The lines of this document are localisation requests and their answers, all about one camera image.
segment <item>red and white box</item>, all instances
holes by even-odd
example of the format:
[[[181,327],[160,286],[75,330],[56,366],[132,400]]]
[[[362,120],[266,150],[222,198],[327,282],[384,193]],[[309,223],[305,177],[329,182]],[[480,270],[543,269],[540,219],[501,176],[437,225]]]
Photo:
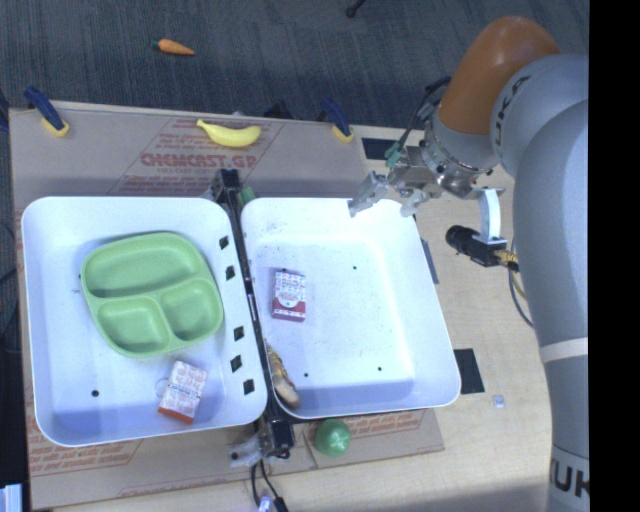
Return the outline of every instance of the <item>red and white box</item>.
[[[271,316],[293,322],[304,322],[307,315],[305,276],[276,271]]]
[[[192,423],[206,382],[205,370],[184,361],[176,361],[171,369],[158,412]]]

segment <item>green plate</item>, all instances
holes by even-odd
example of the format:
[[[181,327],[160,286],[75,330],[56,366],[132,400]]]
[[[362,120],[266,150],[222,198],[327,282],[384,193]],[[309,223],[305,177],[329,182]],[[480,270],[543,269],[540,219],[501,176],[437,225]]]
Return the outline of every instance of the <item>green plate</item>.
[[[224,316],[206,260],[175,233],[98,247],[85,258],[81,279],[98,329],[126,356],[154,356],[202,341]]]

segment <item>orange carrot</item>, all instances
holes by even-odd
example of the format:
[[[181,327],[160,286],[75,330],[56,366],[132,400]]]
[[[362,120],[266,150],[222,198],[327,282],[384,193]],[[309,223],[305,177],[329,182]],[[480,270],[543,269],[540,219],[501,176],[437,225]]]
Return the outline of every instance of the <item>orange carrot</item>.
[[[195,55],[196,53],[185,45],[172,41],[171,39],[159,39],[153,41],[152,46],[164,53],[172,53],[173,55]]]

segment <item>banana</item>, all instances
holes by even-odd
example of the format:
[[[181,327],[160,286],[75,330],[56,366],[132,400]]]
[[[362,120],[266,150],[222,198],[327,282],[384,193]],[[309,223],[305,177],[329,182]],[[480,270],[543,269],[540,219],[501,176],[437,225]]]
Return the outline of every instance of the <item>banana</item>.
[[[247,126],[246,128],[234,129],[217,124],[208,124],[202,119],[198,119],[196,125],[207,132],[207,135],[209,135],[209,138],[211,138],[213,142],[230,148],[243,148],[249,144],[253,144],[258,140],[262,132],[262,128],[259,126]]]

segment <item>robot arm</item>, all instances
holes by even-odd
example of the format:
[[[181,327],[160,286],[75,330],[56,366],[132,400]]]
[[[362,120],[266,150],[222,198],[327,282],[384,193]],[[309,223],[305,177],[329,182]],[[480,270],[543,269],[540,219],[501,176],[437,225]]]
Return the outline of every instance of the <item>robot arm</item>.
[[[474,185],[497,164],[514,177],[518,265],[552,408],[547,510],[553,512],[590,510],[588,72],[587,57],[561,54],[534,22],[495,21],[461,61],[420,147],[403,148],[387,161],[388,176],[372,172],[349,201],[356,215],[394,187],[406,199],[401,213],[410,215],[443,192],[479,199],[483,233],[470,230],[467,241],[489,255],[475,260],[488,266],[495,247],[485,226],[495,229],[499,209],[491,205],[500,191]],[[447,241],[455,247],[467,228],[454,228]]]

